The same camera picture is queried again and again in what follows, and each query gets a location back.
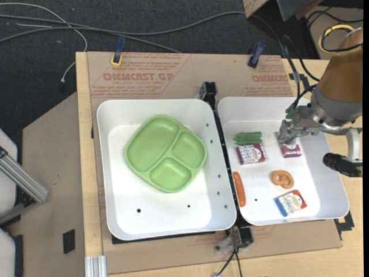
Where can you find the orange pretzel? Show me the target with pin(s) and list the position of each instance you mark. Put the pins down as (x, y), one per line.
(283, 179)

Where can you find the purple and white carton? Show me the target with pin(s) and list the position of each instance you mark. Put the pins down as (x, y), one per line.
(251, 153)

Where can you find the white plastic tray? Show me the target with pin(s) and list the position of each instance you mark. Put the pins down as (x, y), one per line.
(259, 183)
(161, 218)

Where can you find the thin black rod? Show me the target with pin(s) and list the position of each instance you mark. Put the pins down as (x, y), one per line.
(225, 151)

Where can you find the green divided plate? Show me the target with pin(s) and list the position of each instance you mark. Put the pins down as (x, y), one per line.
(161, 151)

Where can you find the blue and red carton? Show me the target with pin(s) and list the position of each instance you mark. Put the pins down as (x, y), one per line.
(291, 203)

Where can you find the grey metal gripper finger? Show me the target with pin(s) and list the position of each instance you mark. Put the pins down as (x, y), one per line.
(283, 133)
(294, 139)

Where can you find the brown cardboard board red print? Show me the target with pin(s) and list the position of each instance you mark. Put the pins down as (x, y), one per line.
(173, 76)

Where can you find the small purple carton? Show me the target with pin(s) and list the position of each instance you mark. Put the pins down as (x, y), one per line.
(291, 151)

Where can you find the green pea pods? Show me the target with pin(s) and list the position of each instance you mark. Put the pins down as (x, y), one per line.
(248, 137)

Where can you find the orange sausage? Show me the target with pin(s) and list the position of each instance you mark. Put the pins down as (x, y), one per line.
(239, 189)

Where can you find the black cylinder on white bracket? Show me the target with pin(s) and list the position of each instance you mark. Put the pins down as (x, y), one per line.
(343, 163)

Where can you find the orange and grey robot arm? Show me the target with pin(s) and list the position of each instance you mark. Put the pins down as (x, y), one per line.
(343, 76)

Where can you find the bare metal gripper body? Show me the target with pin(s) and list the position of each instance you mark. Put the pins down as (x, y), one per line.
(312, 123)

